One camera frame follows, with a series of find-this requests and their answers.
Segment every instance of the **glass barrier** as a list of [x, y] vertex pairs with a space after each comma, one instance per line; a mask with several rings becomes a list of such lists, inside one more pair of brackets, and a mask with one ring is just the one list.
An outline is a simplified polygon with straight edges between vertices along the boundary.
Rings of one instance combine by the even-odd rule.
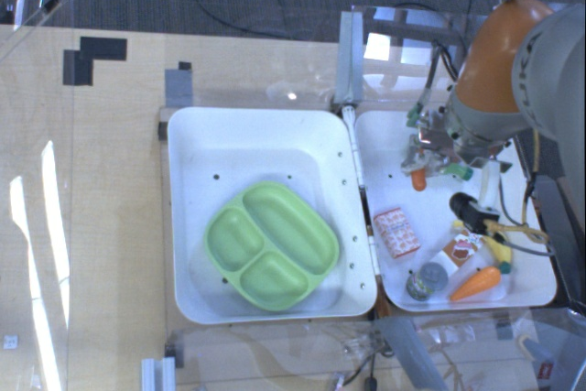
[[[357, 2], [350, 13], [360, 14], [363, 26], [349, 32], [338, 12], [248, 8], [235, 14], [238, 9], [214, 4], [205, 7], [222, 18], [232, 12], [229, 23], [238, 27], [212, 21], [207, 34], [187, 36], [72, 30], [72, 0], [58, 1], [59, 9], [45, 7], [47, 1], [40, 13], [24, 8], [22, 22], [8, 15], [12, 23], [0, 26], [2, 389], [140, 389], [141, 361], [165, 356], [175, 359], [181, 391], [364, 389], [371, 378], [382, 389], [418, 389], [422, 368], [406, 358], [415, 350], [427, 364], [428, 385], [437, 389], [569, 389], [579, 379], [584, 354], [568, 351], [583, 350], [585, 334], [583, 317], [573, 310], [531, 305], [416, 314], [377, 297], [381, 280], [346, 128], [332, 113], [303, 114], [332, 110], [339, 64], [356, 58], [364, 69], [357, 114], [395, 110], [403, 116], [434, 60], [429, 103], [444, 103], [481, 18]], [[196, 3], [188, 10], [204, 15]], [[340, 46], [343, 35], [358, 37], [358, 56], [351, 41]], [[108, 40], [98, 41], [107, 47], [88, 64], [82, 45], [96, 39]], [[450, 59], [437, 55], [439, 47]], [[88, 72], [91, 86], [64, 85], [64, 75], [75, 71]], [[329, 201], [338, 207], [339, 217], [329, 221], [349, 233], [344, 246], [350, 247], [316, 290], [318, 301], [300, 302], [308, 310], [259, 318], [220, 273], [198, 275], [207, 272], [207, 258], [178, 249], [170, 147], [173, 121], [186, 107], [266, 113], [259, 114], [264, 127], [255, 134], [244, 118], [220, 130], [203, 114], [186, 123], [185, 132], [215, 152], [193, 165], [202, 172], [180, 174], [191, 184], [180, 194], [189, 212], [201, 209], [194, 187], [205, 189], [199, 202], [210, 208], [218, 190], [233, 194], [244, 187], [242, 168], [274, 167], [283, 157], [278, 148], [250, 147], [268, 135], [297, 150], [273, 177], [309, 195], [318, 209]], [[287, 136], [272, 126], [283, 111], [303, 112], [288, 121]], [[238, 154], [241, 160], [230, 142], [216, 138], [226, 128], [247, 150]], [[197, 148], [183, 149], [178, 161], [196, 161]], [[314, 165], [311, 151], [327, 156]], [[336, 189], [320, 191], [323, 178]], [[328, 199], [330, 193], [337, 199]], [[191, 259], [183, 285], [197, 277], [203, 294], [177, 287], [183, 254]], [[348, 290], [340, 287], [346, 281]], [[186, 296], [206, 320], [186, 314], [192, 311], [182, 308]], [[379, 319], [372, 306], [381, 303], [391, 314]], [[400, 332], [407, 335], [398, 340]]]
[[[72, 0], [0, 0], [0, 387], [67, 389]], [[60, 24], [61, 28], [42, 27]]]

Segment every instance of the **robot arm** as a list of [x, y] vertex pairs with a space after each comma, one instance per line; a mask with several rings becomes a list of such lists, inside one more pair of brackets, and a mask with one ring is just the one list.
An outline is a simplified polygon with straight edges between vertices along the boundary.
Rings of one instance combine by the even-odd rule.
[[584, 8], [509, 0], [487, 18], [448, 100], [454, 152], [481, 167], [518, 132], [556, 140], [584, 224]]

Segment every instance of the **clear plastic panel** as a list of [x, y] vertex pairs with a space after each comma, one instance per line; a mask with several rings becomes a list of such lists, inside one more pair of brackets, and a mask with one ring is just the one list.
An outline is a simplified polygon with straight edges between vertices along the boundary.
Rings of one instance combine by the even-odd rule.
[[[364, 22], [363, 98], [358, 113], [409, 109], [428, 79], [434, 45], [445, 47], [458, 70], [473, 33], [483, 21], [476, 16], [426, 10], [421, 0], [381, 1], [381, 6], [352, 8]], [[228, 14], [222, 12], [238, 8], [223, 4], [203, 7], [231, 27], [224, 25], [213, 36], [189, 40], [172, 36], [165, 47], [172, 52], [166, 54], [166, 69], [177, 69], [179, 57], [192, 64], [194, 105], [331, 108], [340, 56], [351, 53], [339, 48], [340, 12], [268, 8], [262, 12], [269, 18], [265, 25], [274, 27], [262, 29], [255, 23], [261, 12], [224, 18], [222, 15]], [[194, 3], [193, 10], [200, 11], [201, 5]], [[444, 103], [451, 83], [440, 60], [430, 102]]]
[[[353, 12], [360, 12], [364, 19], [361, 38], [364, 98], [358, 113], [373, 108], [405, 111], [411, 108], [428, 78], [434, 41], [446, 47], [458, 69], [474, 32], [483, 21], [481, 17], [429, 11], [420, 5], [393, 5], [396, 4], [389, 1], [381, 2], [381, 6], [356, 5], [353, 8]], [[217, 15], [232, 11], [222, 4], [206, 7]], [[198, 11], [198, 6], [194, 5], [193, 9]], [[177, 108], [190, 105], [331, 109], [340, 54], [339, 14], [277, 9], [266, 13], [275, 20], [275, 28], [270, 31], [259, 32], [257, 25], [251, 23], [255, 32], [222, 28], [206, 36], [165, 38], [165, 70], [159, 73], [159, 79], [165, 82], [165, 90], [160, 90], [166, 95], [161, 97], [165, 103], [160, 115], [163, 124]], [[233, 17], [231, 23], [242, 18], [245, 20], [247, 16]], [[237, 25], [250, 26], [245, 22]], [[301, 29], [303, 38], [288, 33]], [[182, 88], [181, 81], [187, 81], [190, 86]], [[440, 61], [430, 105], [445, 103], [450, 83], [447, 69]], [[177, 307], [174, 292], [168, 147], [164, 133], [161, 172], [165, 345], [166, 354], [177, 360], [178, 389], [214, 390], [236, 386], [240, 389], [327, 390], [336, 389], [339, 380], [339, 384], [348, 381], [357, 370], [361, 370], [360, 374], [344, 389], [363, 389], [374, 354], [374, 376], [379, 380], [379, 388], [416, 389], [409, 375], [412, 371], [395, 356], [380, 354], [385, 342], [375, 322], [366, 317], [216, 326], [187, 320]], [[222, 282], [217, 284], [219, 291], [229, 287]], [[552, 320], [554, 323], [573, 315], [569, 310], [555, 311], [551, 313], [556, 318]], [[455, 386], [474, 390], [538, 389], [543, 383], [539, 380], [547, 376], [542, 373], [542, 378], [538, 378], [540, 358], [533, 355], [527, 358], [519, 346], [526, 338], [535, 343], [541, 341], [540, 326], [533, 320], [531, 311], [503, 309], [493, 313], [425, 314], [410, 318], [418, 340], [428, 351], [448, 389], [458, 389]], [[577, 341], [580, 347], [583, 345], [581, 326], [571, 327], [574, 329], [570, 335], [559, 336], [563, 342], [559, 347], [563, 348], [566, 340]], [[557, 360], [559, 364], [567, 357]], [[579, 364], [572, 366], [575, 377]]]
[[59, 391], [68, 380], [72, 0], [0, 6], [0, 388]]

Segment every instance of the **yellow object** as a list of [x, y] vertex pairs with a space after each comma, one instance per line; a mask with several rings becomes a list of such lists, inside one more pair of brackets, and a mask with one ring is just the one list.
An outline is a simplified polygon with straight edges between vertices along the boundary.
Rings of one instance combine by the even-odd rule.
[[[501, 235], [506, 241], [508, 241], [507, 237], [504, 234]], [[501, 271], [501, 274], [510, 274], [511, 258], [513, 256], [513, 251], [511, 250], [511, 248], [505, 246], [504, 244], [497, 243], [490, 236], [486, 236], [484, 238], [484, 242], [488, 245], [488, 247], [493, 252], [494, 257], [499, 262], [498, 269]]]
[[458, 301], [496, 287], [501, 281], [501, 271], [494, 266], [488, 266], [469, 277], [458, 289], [451, 294], [451, 301]]
[[510, 226], [510, 225], [502, 225], [499, 222], [495, 222], [494, 220], [486, 219], [484, 220], [484, 226], [486, 226], [486, 231], [489, 233], [504, 233], [504, 232], [520, 232], [525, 234], [532, 242], [538, 244], [547, 244], [549, 243], [549, 235], [541, 230], [537, 230], [535, 228], [531, 228], [525, 225], [521, 226]]

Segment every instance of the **red and white package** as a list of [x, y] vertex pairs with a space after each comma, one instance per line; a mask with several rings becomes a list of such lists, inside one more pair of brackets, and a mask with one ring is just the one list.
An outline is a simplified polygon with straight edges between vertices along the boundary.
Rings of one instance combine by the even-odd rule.
[[393, 258], [406, 255], [421, 247], [407, 217], [399, 207], [376, 215], [374, 226]]

